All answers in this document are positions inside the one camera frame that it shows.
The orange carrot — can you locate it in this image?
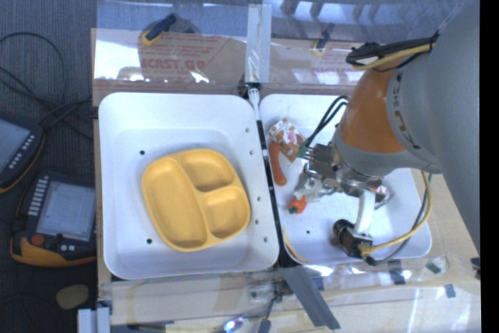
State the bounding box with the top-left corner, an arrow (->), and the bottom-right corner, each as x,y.
288,195 -> 309,215

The red and white packet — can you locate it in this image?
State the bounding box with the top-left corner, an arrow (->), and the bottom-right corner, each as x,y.
373,185 -> 394,210

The black cylinder on white bracket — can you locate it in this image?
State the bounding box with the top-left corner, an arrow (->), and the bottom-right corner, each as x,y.
332,190 -> 377,259

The white plastic tray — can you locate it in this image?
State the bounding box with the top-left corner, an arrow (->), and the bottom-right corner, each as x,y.
258,93 -> 433,266
97,91 -> 281,281

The orange sausage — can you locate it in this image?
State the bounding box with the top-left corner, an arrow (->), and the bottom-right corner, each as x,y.
268,142 -> 288,186

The orange and white patterned packet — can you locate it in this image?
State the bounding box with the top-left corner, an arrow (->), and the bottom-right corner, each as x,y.
267,117 -> 307,163

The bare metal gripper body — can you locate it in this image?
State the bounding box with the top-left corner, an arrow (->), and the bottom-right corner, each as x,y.
303,143 -> 385,195

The yellow divided plate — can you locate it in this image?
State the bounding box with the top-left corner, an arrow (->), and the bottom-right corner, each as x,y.
140,147 -> 252,253

